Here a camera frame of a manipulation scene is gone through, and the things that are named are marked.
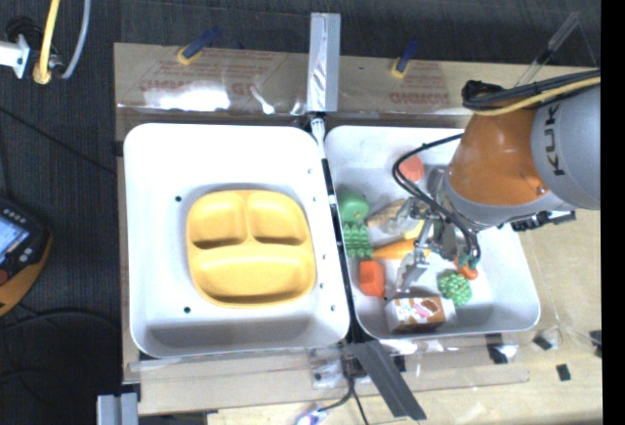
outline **yellow plate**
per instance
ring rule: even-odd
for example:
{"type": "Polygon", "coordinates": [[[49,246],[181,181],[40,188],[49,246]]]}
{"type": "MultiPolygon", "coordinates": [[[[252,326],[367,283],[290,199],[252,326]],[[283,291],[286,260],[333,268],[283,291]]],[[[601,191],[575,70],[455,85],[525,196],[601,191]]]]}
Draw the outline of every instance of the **yellow plate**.
{"type": "Polygon", "coordinates": [[[265,307],[311,291],[313,240],[300,205],[274,191],[219,191],[187,216],[187,255],[195,288],[225,307],[265,307]]]}

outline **table surface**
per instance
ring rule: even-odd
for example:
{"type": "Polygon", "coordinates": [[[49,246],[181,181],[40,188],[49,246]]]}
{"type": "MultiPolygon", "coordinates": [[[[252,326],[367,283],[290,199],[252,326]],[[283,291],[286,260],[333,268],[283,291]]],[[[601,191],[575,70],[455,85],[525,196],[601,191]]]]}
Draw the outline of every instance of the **table surface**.
{"type": "MultiPolygon", "coordinates": [[[[135,69],[149,66],[160,47],[115,46],[116,100],[125,93],[135,69]]],[[[439,63],[449,90],[459,90],[466,79],[512,86],[524,66],[511,64],[439,63]]],[[[567,72],[545,67],[539,78],[567,72]]],[[[117,141],[132,124],[151,120],[134,111],[117,110],[117,141]]],[[[184,362],[163,370],[154,361],[139,363],[128,322],[127,243],[123,162],[119,167],[120,249],[124,315],[123,360],[128,381],[141,382],[140,415],[184,413],[217,409],[207,422],[218,424],[295,423],[313,402],[331,404],[345,388],[319,389],[313,384],[307,359],[290,354],[253,361],[209,360],[184,362]]],[[[571,424],[603,422],[603,360],[589,332],[602,329],[601,211],[578,211],[577,220],[520,234],[541,300],[542,334],[553,347],[518,345],[508,364],[493,364],[480,348],[464,351],[471,363],[448,353],[417,357],[405,374],[415,397],[436,424],[571,424]],[[569,378],[561,379],[565,365],[569,378]]],[[[375,386],[363,381],[356,391],[370,424],[414,423],[394,418],[375,386]]],[[[331,425],[362,423],[356,401],[330,411],[323,421],[331,425]]]]}

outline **small food package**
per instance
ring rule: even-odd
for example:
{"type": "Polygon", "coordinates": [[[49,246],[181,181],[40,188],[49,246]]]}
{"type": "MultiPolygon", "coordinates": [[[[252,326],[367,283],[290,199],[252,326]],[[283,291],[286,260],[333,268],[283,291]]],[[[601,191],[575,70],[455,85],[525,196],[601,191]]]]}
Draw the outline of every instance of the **small food package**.
{"type": "Polygon", "coordinates": [[[398,297],[391,300],[385,315],[393,333],[433,331],[447,321],[439,296],[398,297]]]}

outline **blue clamp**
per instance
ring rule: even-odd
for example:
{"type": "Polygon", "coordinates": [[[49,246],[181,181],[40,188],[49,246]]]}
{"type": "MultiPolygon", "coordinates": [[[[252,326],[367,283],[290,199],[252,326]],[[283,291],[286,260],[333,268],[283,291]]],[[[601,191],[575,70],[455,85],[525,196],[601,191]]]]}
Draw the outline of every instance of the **blue clamp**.
{"type": "Polygon", "coordinates": [[[181,64],[189,65],[202,55],[202,49],[212,45],[222,34],[222,31],[215,25],[204,31],[195,41],[189,43],[178,52],[178,61],[181,64]]]}
{"type": "Polygon", "coordinates": [[[393,63],[393,69],[391,70],[391,74],[394,77],[402,78],[406,75],[410,61],[417,53],[417,45],[417,38],[413,37],[405,46],[405,48],[401,52],[401,55],[396,58],[395,62],[393,63]]]}

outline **yellow cable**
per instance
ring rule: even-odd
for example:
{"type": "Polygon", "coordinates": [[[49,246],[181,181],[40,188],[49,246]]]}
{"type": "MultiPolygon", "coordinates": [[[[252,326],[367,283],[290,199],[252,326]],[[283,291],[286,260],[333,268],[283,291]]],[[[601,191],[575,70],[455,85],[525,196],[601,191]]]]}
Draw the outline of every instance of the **yellow cable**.
{"type": "Polygon", "coordinates": [[[46,28],[43,33],[43,42],[41,44],[41,57],[39,58],[39,66],[35,66],[33,71],[33,79],[41,84],[45,85],[50,81],[52,73],[48,68],[48,61],[50,59],[50,47],[52,46],[52,35],[55,31],[55,23],[57,21],[57,14],[59,13],[59,5],[61,0],[52,0],[50,2],[50,10],[48,12],[48,19],[46,20],[46,28]]]}
{"type": "Polygon", "coordinates": [[[499,114],[506,114],[508,112],[512,112],[513,110],[518,110],[523,107],[531,106],[532,104],[535,104],[537,102],[543,102],[557,95],[561,95],[563,93],[574,92],[575,90],[597,85],[597,84],[600,84],[601,82],[602,82],[602,79],[600,77],[592,77],[589,79],[583,79],[575,83],[569,83],[567,85],[554,88],[553,90],[549,90],[545,93],[541,93],[540,95],[529,97],[528,99],[524,99],[520,102],[512,104],[511,106],[494,108],[490,110],[474,110],[473,113],[481,115],[481,116],[496,116],[499,114]]]}

